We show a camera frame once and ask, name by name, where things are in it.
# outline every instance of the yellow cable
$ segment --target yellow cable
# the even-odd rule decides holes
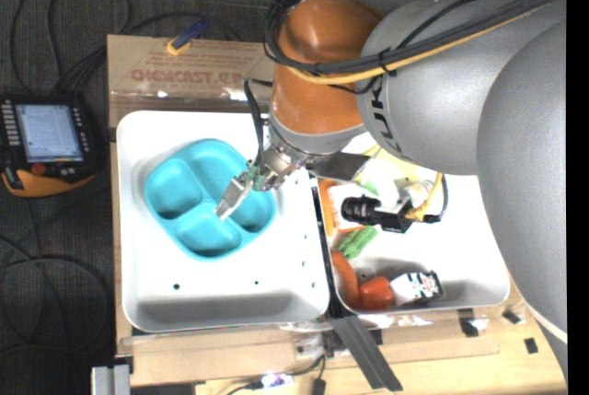
[[[399,69],[400,67],[406,66],[408,64],[412,64],[415,63],[417,61],[420,61],[424,58],[428,58],[430,56],[433,56],[439,52],[445,52],[446,50],[449,50],[450,48],[454,48],[455,46],[461,45],[463,43],[466,43],[467,41],[473,40],[481,35],[484,35],[485,33],[489,33],[490,31],[493,31],[495,29],[498,29],[499,27],[502,27],[503,25],[507,25],[508,23],[513,22],[514,20],[517,20],[518,18],[521,18],[523,16],[526,16],[528,14],[530,14],[531,12],[527,12],[525,14],[522,14],[521,16],[518,17],[514,17],[514,18],[510,18],[509,20],[506,20],[500,24],[497,24],[493,27],[490,27],[488,29],[482,30],[482,31],[478,31],[477,33],[473,33],[472,35],[465,37],[465,38],[461,38],[459,40],[456,41],[452,41],[450,43],[447,43],[446,45],[442,45],[439,46],[437,48],[434,48],[433,50],[430,50],[428,52],[423,52],[420,54],[416,54],[415,56],[411,56],[411,58],[406,58],[404,60],[400,60],[400,61],[396,61],[394,63],[391,64],[387,64],[386,68],[388,71],[394,71],[395,69]],[[351,75],[344,75],[344,76],[332,76],[332,75],[327,75],[327,76],[313,76],[311,74],[308,74],[304,71],[301,71],[300,69],[296,69],[293,68],[291,66],[287,66],[288,69],[293,72],[296,76],[300,77],[301,79],[313,83],[313,84],[321,84],[321,85],[333,85],[333,84],[348,84],[348,83],[352,83],[352,82],[357,82],[357,81],[362,81],[364,79],[368,79],[370,77],[374,77],[374,76],[380,76],[382,74],[384,74],[387,70],[383,69],[382,67],[376,67],[374,69],[370,69],[368,71],[364,71],[362,73],[354,73]]]
[[[417,208],[411,208],[406,214],[405,218],[409,220],[416,220],[419,222],[423,221],[425,217],[425,213],[428,211],[430,206],[432,205],[432,199],[435,194],[438,193],[440,188],[442,187],[442,179],[444,178],[444,174],[442,172],[438,172],[435,175],[435,181],[433,182],[432,189],[430,190],[430,194],[427,196],[427,199],[423,201],[423,203]]]

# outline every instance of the white sink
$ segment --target white sink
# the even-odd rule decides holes
[[[182,250],[151,214],[149,173],[186,145],[223,140],[253,158],[246,113],[137,111],[117,129],[122,307],[142,331],[309,321],[329,303],[310,178],[297,171],[276,192],[276,216],[247,246],[216,261]]]

